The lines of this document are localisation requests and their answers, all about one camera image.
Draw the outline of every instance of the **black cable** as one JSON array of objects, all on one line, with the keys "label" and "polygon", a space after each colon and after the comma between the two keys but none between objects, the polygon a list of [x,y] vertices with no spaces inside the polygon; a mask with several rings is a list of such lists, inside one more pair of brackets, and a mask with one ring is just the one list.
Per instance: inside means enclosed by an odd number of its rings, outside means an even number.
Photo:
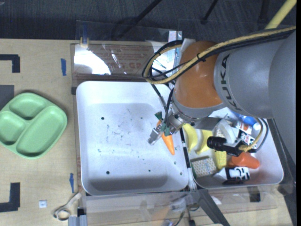
[{"label": "black cable", "polygon": [[262,145],[264,144],[265,140],[267,139],[267,136],[268,136],[268,133],[269,133],[269,126],[268,126],[267,122],[266,122],[264,119],[262,119],[262,118],[259,118],[259,120],[261,120],[261,122],[264,123],[266,132],[265,132],[265,134],[264,134],[264,137],[263,137],[261,143],[258,145],[258,147],[257,147],[256,149],[253,149],[253,148],[252,148],[252,149],[250,149],[250,150],[248,151],[248,152],[250,152],[250,153],[256,153],[256,152],[258,152],[258,151],[261,149],[261,147],[262,147]]},{"label": "black cable", "polygon": [[194,220],[191,219],[191,214],[190,214],[190,210],[189,210],[189,207],[187,207],[187,211],[188,211],[188,224],[189,226],[195,226],[196,225],[196,222]]},{"label": "black cable", "polygon": [[161,74],[164,78],[168,78],[165,74],[163,74],[162,71],[160,71],[159,69],[156,69],[156,68],[151,68],[152,70],[158,72],[159,74]]},{"label": "black cable", "polygon": [[182,218],[184,217],[184,214],[185,214],[185,211],[183,211],[183,212],[180,214],[180,217],[179,217],[178,221],[177,221],[175,224],[173,224],[172,226],[177,226],[177,225],[179,225],[180,221],[181,221]]},{"label": "black cable", "polygon": [[[276,40],[281,40],[281,39],[285,39],[287,38],[291,33],[293,33],[295,30],[289,30],[289,31],[286,31],[286,32],[281,32],[281,33],[277,33],[277,34],[272,34],[272,35],[269,35],[268,37],[259,37],[259,38],[252,38],[252,39],[249,39],[249,40],[245,40],[245,41],[241,41],[241,42],[237,42],[237,43],[233,43],[233,44],[230,44],[230,45],[225,45],[221,48],[218,48],[216,50],[213,50],[212,52],[198,58],[198,60],[196,62],[194,62],[189,68],[187,68],[186,70],[182,71],[179,75],[177,75],[175,77],[178,78],[179,76],[181,76],[183,73],[185,73],[187,70],[189,70],[190,68],[192,68],[193,66],[195,66],[196,64],[198,64],[199,62],[201,61],[205,61],[206,58],[210,57],[210,56],[213,56],[215,54],[220,54],[222,52],[225,52],[225,51],[228,51],[228,50],[232,50],[232,49],[236,49],[236,48],[242,48],[242,47],[246,47],[246,46],[251,46],[251,45],[255,45],[255,44],[261,44],[261,43],[266,43],[266,42],[272,42],[272,41],[276,41]],[[154,58],[154,56],[156,56],[158,53],[160,54],[160,52],[170,46],[174,46],[172,45],[171,43],[168,43],[166,44],[165,46],[163,46],[161,49],[159,49],[149,60],[149,62]],[[159,76],[162,76],[162,75],[167,75],[168,73],[178,69],[179,67],[183,66],[184,64],[188,63],[189,61],[187,62],[184,62],[168,71],[165,71],[163,72],[162,74],[160,75],[154,75],[154,76],[144,76],[144,72],[145,72],[145,69],[146,67],[144,68],[143,72],[142,72],[142,76],[145,78],[145,79],[154,79],[154,78],[157,78]]]},{"label": "black cable", "polygon": [[[153,87],[153,89],[155,90],[155,92],[157,93],[157,95],[159,96],[160,101],[161,101],[162,103],[165,104],[165,100],[164,100],[164,98],[161,96],[161,94],[160,94],[159,90],[157,89],[157,87],[156,87],[155,85],[153,85],[153,84],[151,84],[151,86]],[[165,123],[165,124],[168,124],[168,123],[169,123],[169,119],[168,119],[168,109],[167,109],[166,105],[163,105],[163,108],[164,108],[164,111],[165,111],[165,120],[164,120],[164,123]]]},{"label": "black cable", "polygon": [[195,209],[188,208],[188,211],[190,211],[190,212],[195,212],[195,211],[197,211],[198,209],[199,209],[199,206],[197,206]]},{"label": "black cable", "polygon": [[[171,98],[173,96],[173,91],[174,91],[174,88],[172,88],[170,90],[170,93],[169,93],[169,96],[168,96],[168,100],[167,100],[167,104],[166,104],[167,112],[169,111],[169,106],[170,106],[170,103],[171,103]],[[169,127],[169,116],[168,116],[168,113],[165,114],[164,122],[166,123],[166,126]]]},{"label": "black cable", "polygon": [[168,47],[173,47],[173,46],[181,45],[181,44],[183,44],[183,40],[174,40],[174,41],[168,42],[167,44],[165,44],[161,48],[159,48],[156,53],[160,54],[163,50],[165,50]]}]

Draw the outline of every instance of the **yellow cable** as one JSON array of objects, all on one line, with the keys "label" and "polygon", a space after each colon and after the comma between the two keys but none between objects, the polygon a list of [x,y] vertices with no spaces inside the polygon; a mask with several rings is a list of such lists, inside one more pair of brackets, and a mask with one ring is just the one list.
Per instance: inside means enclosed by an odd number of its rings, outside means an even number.
[{"label": "yellow cable", "polygon": [[[168,82],[174,80],[181,72],[183,72],[186,69],[190,68],[194,62],[198,61],[198,58],[201,58],[201,57],[207,55],[208,53],[210,53],[212,51],[215,51],[215,50],[217,50],[219,48],[222,48],[224,46],[227,46],[227,45],[235,44],[237,42],[247,41],[247,40],[251,40],[251,39],[254,39],[254,38],[260,38],[260,37],[268,37],[268,36],[271,36],[273,34],[278,34],[278,33],[281,33],[281,32],[287,32],[287,31],[294,30],[294,29],[296,29],[296,26],[293,26],[293,27],[290,27],[290,28],[285,28],[285,29],[264,31],[264,32],[261,32],[261,33],[246,35],[246,36],[238,37],[238,38],[235,38],[235,39],[231,39],[231,40],[228,40],[228,41],[225,41],[225,42],[215,44],[215,45],[211,46],[210,48],[204,50],[203,52],[198,53],[197,56],[195,56],[193,59],[191,59],[190,61],[185,63],[176,73],[172,74],[168,78],[158,80],[158,81],[153,81],[151,79],[146,79],[146,81],[151,83],[151,84],[165,84],[165,83],[168,83]],[[149,75],[149,70],[151,69],[151,66],[154,63],[154,61],[156,60],[156,58],[158,58],[161,54],[163,54],[163,53],[165,53],[165,52],[167,52],[171,49],[178,48],[180,46],[181,45],[175,45],[175,46],[172,46],[172,47],[168,47],[168,48],[162,50],[160,52],[160,54],[159,53],[156,54],[146,65],[146,68],[145,68],[145,71],[144,71],[144,74],[143,74],[144,78]]]},{"label": "yellow cable", "polygon": [[280,10],[274,15],[272,20],[265,27],[265,29],[277,28],[278,25],[282,22],[282,20],[286,17],[286,15],[296,5],[296,3],[297,0],[286,0],[285,3],[280,8]]},{"label": "yellow cable", "polygon": [[250,145],[241,145],[239,147],[239,150],[241,151],[244,151],[244,152],[247,152],[249,151],[250,149],[252,149],[256,143],[259,141],[261,135],[262,135],[262,132],[263,132],[263,125],[262,125],[262,122],[258,119],[258,118],[255,118],[257,120],[257,122],[260,124],[260,131],[256,137],[256,139],[250,144]]}]

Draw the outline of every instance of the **clear plastic panel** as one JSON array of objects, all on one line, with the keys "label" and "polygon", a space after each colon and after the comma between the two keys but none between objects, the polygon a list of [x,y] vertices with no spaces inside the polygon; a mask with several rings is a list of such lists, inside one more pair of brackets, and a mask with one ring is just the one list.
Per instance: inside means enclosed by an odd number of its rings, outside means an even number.
[{"label": "clear plastic panel", "polygon": [[[233,190],[210,190],[210,196],[223,214],[270,210],[277,208],[279,193],[274,187],[257,187]],[[153,222],[169,225],[190,214],[192,218],[206,216],[199,207],[201,198],[198,192],[166,192],[154,194],[123,194],[111,196],[84,196],[82,207],[85,208],[87,222],[91,225],[119,225],[126,223]]]},{"label": "clear plastic panel", "polygon": [[[72,86],[84,81],[145,81],[142,71],[151,56],[181,39],[176,30],[78,21],[78,43],[71,45]],[[173,68],[177,56],[177,49],[164,53],[154,68],[162,72]]]}]

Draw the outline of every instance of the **green plate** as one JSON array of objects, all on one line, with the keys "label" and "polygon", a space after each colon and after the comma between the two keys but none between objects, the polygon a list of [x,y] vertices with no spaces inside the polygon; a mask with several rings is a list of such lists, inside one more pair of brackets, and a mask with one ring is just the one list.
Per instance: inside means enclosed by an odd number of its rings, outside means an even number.
[{"label": "green plate", "polygon": [[65,112],[34,94],[14,97],[0,111],[0,144],[28,159],[46,154],[67,126]]}]

